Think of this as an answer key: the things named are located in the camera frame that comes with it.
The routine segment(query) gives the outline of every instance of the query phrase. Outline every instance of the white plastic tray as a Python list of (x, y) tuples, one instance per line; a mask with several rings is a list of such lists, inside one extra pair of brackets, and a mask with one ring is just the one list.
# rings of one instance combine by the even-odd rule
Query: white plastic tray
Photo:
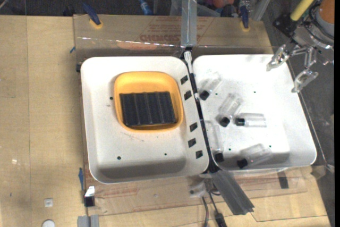
[[(114, 82), (118, 75), (131, 71), (159, 71), (173, 77), (180, 89), (184, 120), (174, 130), (162, 133), (131, 132), (117, 119)], [(84, 123), (92, 176), (102, 183), (115, 183), (202, 173), (209, 158), (192, 96), (186, 65), (175, 57), (93, 57), (81, 66)], [(192, 132), (189, 126), (197, 123)], [(196, 144), (189, 147), (188, 141)]]
[(198, 88), (214, 72), (220, 73), (225, 83), (206, 101), (201, 100), (205, 121), (218, 124), (218, 108), (229, 93), (244, 100), (240, 112), (261, 113), (266, 128), (245, 128), (229, 124), (220, 126), (223, 138), (222, 169), (240, 170), (236, 161), (241, 152), (256, 144), (269, 148), (273, 157), (261, 164), (244, 169), (280, 169), (306, 166), (316, 159), (316, 148), (299, 97), (292, 93), (293, 79), (287, 64), (270, 72), (266, 64), (272, 55), (210, 55), (198, 57), (193, 70)]

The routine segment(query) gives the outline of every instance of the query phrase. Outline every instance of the wooden board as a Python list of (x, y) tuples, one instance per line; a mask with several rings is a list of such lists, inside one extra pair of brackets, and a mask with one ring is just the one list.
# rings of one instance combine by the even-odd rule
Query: wooden board
[[(0, 16), (1, 227), (36, 227), (48, 218), (56, 226), (72, 227), (77, 225), (77, 217), (87, 212), (78, 178), (84, 161), (79, 75), (75, 71), (75, 54), (70, 53), (73, 35), (72, 18)], [(297, 188), (295, 194), (267, 198), (254, 195), (252, 202), (256, 208), (246, 216), (231, 216), (227, 205), (216, 198), (228, 226), (310, 226), (311, 223), (329, 226), (315, 179), (299, 171), (307, 177), (298, 179), (305, 182), (300, 189), (297, 180), (289, 180), (287, 174), (291, 185)], [(247, 184), (250, 194), (259, 185), (280, 191), (276, 177), (274, 180), (274, 187), (264, 180), (239, 182)], [(148, 200), (160, 200), (161, 208), (167, 209), (147, 207), (148, 211), (144, 212), (101, 216), (100, 226), (202, 226), (205, 210), (200, 201), (174, 207), (173, 203), (162, 200), (163, 187), (173, 180), (168, 182), (163, 181), (160, 187), (145, 182), (139, 191), (144, 195), (135, 199), (139, 201), (136, 207), (142, 207), (135, 211), (145, 209), (144, 196)], [(183, 186), (181, 190), (186, 190), (186, 184), (191, 182), (177, 179), (176, 187), (169, 187), (167, 194), (175, 192), (179, 184)], [(108, 196), (105, 190), (103, 187), (99, 191), (104, 198)], [(119, 202), (113, 201), (112, 209), (127, 202), (135, 191), (135, 187), (118, 191)], [(44, 207), (46, 198), (53, 198), (52, 207)], [(283, 217), (289, 219), (271, 221)]]

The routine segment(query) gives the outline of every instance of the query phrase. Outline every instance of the clear plastic bottle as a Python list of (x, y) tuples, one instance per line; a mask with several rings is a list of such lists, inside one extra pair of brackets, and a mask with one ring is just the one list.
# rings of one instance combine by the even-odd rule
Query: clear plastic bottle
[(199, 95), (202, 100), (206, 100), (221, 84), (222, 77), (218, 73), (214, 73), (210, 79), (205, 81), (205, 84), (200, 88)]
[(235, 117), (236, 126), (266, 127), (266, 118), (263, 114), (241, 113)]
[(243, 99), (236, 94), (228, 94), (219, 109), (219, 124), (227, 127), (233, 116), (237, 113), (243, 103)]
[(219, 131), (219, 126), (211, 121), (206, 121), (206, 131), (212, 153), (222, 153), (224, 151), (223, 140)]
[(263, 144), (256, 144), (249, 148), (246, 148), (240, 152), (242, 159), (237, 161), (239, 168), (246, 166), (259, 165), (267, 162), (273, 157), (273, 152), (269, 147), (265, 147)]

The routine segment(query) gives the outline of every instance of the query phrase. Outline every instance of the black grooved pad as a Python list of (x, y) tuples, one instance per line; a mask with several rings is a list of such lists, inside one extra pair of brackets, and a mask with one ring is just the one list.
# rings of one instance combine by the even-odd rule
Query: black grooved pad
[(189, 128), (190, 128), (190, 132), (195, 130), (197, 128), (197, 122), (195, 122), (194, 124), (191, 124)]
[(182, 84), (182, 85), (185, 84), (185, 83), (187, 82), (187, 80), (188, 80), (188, 76), (185, 75), (185, 76), (181, 79), (181, 84)]
[(187, 91), (185, 94), (184, 94), (184, 100), (187, 100), (188, 98), (190, 98), (192, 95), (191, 95), (191, 92), (190, 91)]
[(203, 152), (201, 151), (201, 150), (198, 150), (197, 152), (196, 152), (196, 159), (198, 159), (198, 158), (200, 158), (200, 157), (202, 157), (203, 156)]
[(191, 140), (188, 141), (189, 148), (191, 148), (195, 144), (196, 144), (196, 138), (192, 138)]
[(169, 92), (119, 94), (126, 126), (176, 123)]

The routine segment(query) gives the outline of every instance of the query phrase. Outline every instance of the blue clamp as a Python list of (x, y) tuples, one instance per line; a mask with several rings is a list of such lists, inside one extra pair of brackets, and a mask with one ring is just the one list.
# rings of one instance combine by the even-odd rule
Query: blue clamp
[(83, 3), (83, 9), (84, 11), (90, 16), (91, 20), (96, 24), (100, 25), (101, 21), (99, 20), (99, 17), (95, 10), (88, 4)]
[(242, 17), (242, 23), (245, 29), (249, 27), (249, 15), (248, 15), (248, 10), (245, 6), (240, 7), (240, 13)]

